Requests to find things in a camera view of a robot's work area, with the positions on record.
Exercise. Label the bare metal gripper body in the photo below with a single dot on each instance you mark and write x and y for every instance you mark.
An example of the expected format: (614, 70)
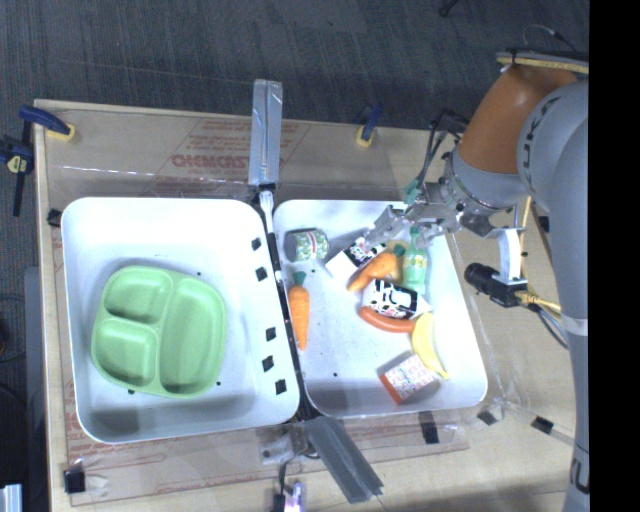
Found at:
(437, 205)

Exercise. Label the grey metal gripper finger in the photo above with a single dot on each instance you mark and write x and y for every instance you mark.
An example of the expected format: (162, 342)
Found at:
(386, 224)
(431, 234)

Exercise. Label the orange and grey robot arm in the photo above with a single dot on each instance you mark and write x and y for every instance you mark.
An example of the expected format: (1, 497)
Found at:
(500, 120)

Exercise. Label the green plastic bottle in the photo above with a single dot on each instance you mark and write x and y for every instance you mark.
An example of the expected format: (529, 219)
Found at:
(416, 267)

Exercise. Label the orange carrot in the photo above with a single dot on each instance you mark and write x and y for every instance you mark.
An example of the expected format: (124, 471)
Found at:
(299, 310)
(375, 270)

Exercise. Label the white carton black print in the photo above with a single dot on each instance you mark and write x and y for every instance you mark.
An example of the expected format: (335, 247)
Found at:
(345, 260)
(395, 300)

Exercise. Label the green and white can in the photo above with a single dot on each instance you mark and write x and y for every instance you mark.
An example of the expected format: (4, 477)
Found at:
(307, 245)

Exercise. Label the brown cardboard board red print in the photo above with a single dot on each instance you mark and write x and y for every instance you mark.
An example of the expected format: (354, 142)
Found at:
(325, 150)

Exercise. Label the red sausage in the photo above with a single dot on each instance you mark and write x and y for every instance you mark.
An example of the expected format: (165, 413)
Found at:
(385, 322)

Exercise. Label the yellow banana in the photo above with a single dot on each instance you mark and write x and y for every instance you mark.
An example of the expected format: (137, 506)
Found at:
(425, 340)

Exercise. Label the orange and white packet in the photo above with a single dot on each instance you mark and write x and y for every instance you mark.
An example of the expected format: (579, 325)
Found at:
(410, 377)

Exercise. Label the white plastic tray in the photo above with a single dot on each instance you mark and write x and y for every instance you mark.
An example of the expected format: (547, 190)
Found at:
(350, 365)
(150, 230)

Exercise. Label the green divided plate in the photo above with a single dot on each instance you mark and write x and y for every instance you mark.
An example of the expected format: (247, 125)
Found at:
(190, 330)

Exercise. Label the black cylinder on white bracket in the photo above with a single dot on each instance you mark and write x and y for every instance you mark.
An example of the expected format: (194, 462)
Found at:
(492, 285)

